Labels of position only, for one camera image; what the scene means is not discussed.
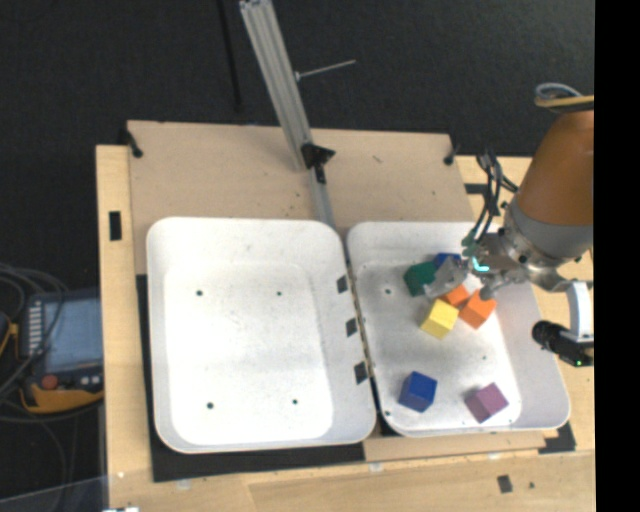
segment empty white tray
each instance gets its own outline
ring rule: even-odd
[[[430,307],[412,297],[403,275],[440,252],[461,253],[472,223],[370,222],[348,234],[355,290],[372,371],[386,421],[411,437],[508,429],[552,429],[569,417],[569,398],[556,356],[531,337],[540,320],[529,283],[501,288],[498,306],[474,329],[458,319],[442,340],[420,329]],[[470,276],[469,291],[481,286]],[[438,381],[423,413],[398,403],[403,380],[418,371]],[[479,424],[464,398],[495,382],[509,406]]]
[[[338,235],[166,218],[147,237],[155,423],[179,452],[359,442],[375,406]]]

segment yellow cube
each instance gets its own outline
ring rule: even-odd
[[[453,307],[451,304],[447,304],[442,299],[436,299],[433,301],[433,305],[422,322],[420,329],[428,332],[438,339],[442,339],[451,329],[453,329],[453,326],[458,319],[458,313],[458,308]]]

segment wooden table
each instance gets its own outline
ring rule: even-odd
[[[244,191],[245,204],[270,202],[266,209],[251,210],[251,215],[266,211],[263,215],[272,216],[269,208],[280,208],[276,216],[313,218],[304,174],[289,168],[279,128],[131,122],[129,129],[146,152],[144,165],[151,165],[159,176],[191,169],[199,176],[194,177],[196,182],[218,183],[227,197],[226,203],[216,207],[218,211],[237,213],[234,193]],[[341,234],[367,219],[473,220],[482,205],[480,196],[465,193],[465,184],[485,182],[473,157],[458,156],[453,166],[443,170],[442,159],[450,147],[445,135],[313,133],[318,145],[337,151],[327,171]],[[167,147],[171,150],[163,154]],[[137,182],[139,176],[132,171],[135,166],[140,169],[142,161],[133,161],[125,146],[96,148],[110,506],[138,506],[142,512],[595,510],[594,371],[564,363],[561,370],[571,398],[569,423],[575,450],[541,454],[539,450],[552,446],[560,435],[555,430],[417,440],[383,437],[376,431],[365,440],[366,460],[358,464],[154,482],[135,287],[136,273],[144,271],[140,238],[154,215],[134,215],[149,187]],[[263,182],[247,181],[243,166],[256,162],[264,173]],[[503,158],[501,162],[505,174],[518,183],[529,159]],[[299,195],[291,196],[284,186],[272,187],[269,198],[256,196],[264,184],[284,179],[282,173],[292,173],[286,179],[296,182]],[[207,197],[198,199],[202,192],[197,188],[188,190],[190,197],[195,194],[195,203]],[[154,185],[147,199],[162,202],[163,194],[173,197],[171,193],[170,188]],[[133,207],[132,198],[138,198]],[[152,211],[152,206],[144,209]],[[118,216],[121,233],[114,233],[111,222]],[[592,278],[592,261],[583,258],[562,272]],[[564,295],[536,289],[536,296],[543,318],[568,323]],[[502,492],[501,476],[508,476],[511,492]]]

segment blue cube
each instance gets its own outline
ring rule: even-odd
[[[462,261],[462,257],[459,254],[455,254],[452,252],[440,252],[436,255],[435,258],[433,258],[433,262],[436,265],[436,268],[440,268],[442,266],[442,264],[447,261],[447,258],[451,256],[451,258],[453,260],[455,260],[456,262]]]
[[[411,372],[402,384],[398,402],[413,409],[424,412],[433,403],[438,381],[419,372]]]

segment electronic device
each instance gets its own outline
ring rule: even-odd
[[[21,322],[18,356],[32,360],[20,389],[30,412],[63,412],[100,400],[104,372],[98,289],[31,296]]]

